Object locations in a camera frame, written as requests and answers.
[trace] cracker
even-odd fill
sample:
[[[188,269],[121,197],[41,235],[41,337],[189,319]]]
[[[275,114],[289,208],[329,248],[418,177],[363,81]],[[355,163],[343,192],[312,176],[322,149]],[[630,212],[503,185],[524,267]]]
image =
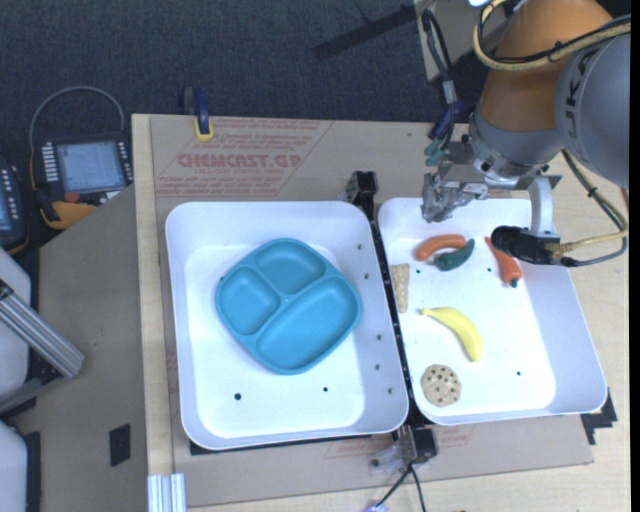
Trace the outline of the cracker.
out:
[[[391,284],[399,313],[406,313],[409,307],[409,264],[391,265]]]
[[[446,365],[429,366],[420,379],[420,385],[427,400],[438,407],[446,407],[460,400],[462,384],[456,373]]]

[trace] blue plate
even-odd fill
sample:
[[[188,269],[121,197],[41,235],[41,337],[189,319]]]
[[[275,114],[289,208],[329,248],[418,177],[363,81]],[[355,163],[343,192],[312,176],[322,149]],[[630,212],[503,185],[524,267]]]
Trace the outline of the blue plate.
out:
[[[320,253],[290,238],[272,240],[220,281],[216,309],[234,338],[282,374],[324,359],[360,320],[355,288]]]

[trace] green pepper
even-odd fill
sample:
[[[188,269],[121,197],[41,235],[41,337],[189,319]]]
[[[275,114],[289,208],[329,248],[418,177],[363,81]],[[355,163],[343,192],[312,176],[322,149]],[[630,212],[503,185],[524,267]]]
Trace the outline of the green pepper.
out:
[[[434,263],[440,270],[453,270],[469,259],[474,247],[475,242],[473,238],[470,238],[462,249],[438,254]]]

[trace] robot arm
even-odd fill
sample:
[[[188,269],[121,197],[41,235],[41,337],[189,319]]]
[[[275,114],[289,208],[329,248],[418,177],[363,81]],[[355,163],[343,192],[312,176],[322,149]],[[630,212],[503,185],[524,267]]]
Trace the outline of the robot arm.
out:
[[[630,19],[612,20],[595,0],[526,0],[489,57],[478,34],[503,2],[494,0],[481,15],[475,49],[492,69],[469,134],[450,143],[437,171],[425,175],[422,214],[440,222],[491,189],[528,190],[531,227],[501,227],[495,245],[531,263],[567,264],[551,249],[560,241],[551,198],[560,178],[545,173],[568,150],[628,188]]]

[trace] banana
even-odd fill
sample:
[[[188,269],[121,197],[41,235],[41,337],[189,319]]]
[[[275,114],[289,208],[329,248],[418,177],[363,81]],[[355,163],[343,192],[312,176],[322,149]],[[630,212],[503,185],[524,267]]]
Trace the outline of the banana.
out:
[[[469,359],[478,361],[482,357],[482,336],[467,316],[456,308],[423,308],[420,313],[438,320],[451,329],[460,339]]]

